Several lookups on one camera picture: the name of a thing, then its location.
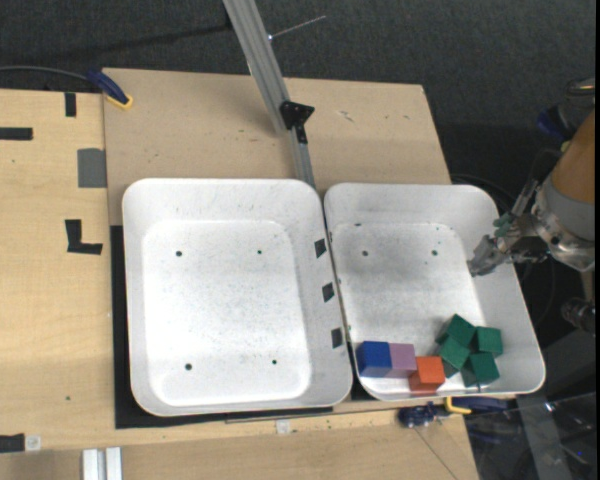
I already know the white plastic tray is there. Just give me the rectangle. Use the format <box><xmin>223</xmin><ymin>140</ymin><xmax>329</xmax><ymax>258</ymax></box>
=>
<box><xmin>121</xmin><ymin>177</ymin><xmax>354</xmax><ymax>418</ymax></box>
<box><xmin>322</xmin><ymin>182</ymin><xmax>548</xmax><ymax>403</ymax></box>

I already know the purple cube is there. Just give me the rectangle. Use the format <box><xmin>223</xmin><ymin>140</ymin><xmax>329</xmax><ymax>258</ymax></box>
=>
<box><xmin>388</xmin><ymin>342</ymin><xmax>419</xmax><ymax>380</ymax></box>

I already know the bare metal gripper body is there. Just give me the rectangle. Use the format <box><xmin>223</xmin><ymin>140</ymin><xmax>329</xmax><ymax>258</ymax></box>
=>
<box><xmin>497</xmin><ymin>206</ymin><xmax>597</xmax><ymax>273</ymax></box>

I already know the orange cube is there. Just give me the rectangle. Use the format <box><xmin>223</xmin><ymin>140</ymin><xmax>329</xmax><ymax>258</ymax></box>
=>
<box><xmin>407</xmin><ymin>355</ymin><xmax>448</xmax><ymax>396</ymax></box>

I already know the blue cube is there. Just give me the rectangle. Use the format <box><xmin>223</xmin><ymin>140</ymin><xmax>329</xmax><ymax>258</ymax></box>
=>
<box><xmin>355</xmin><ymin>340</ymin><xmax>394</xmax><ymax>380</ymax></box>

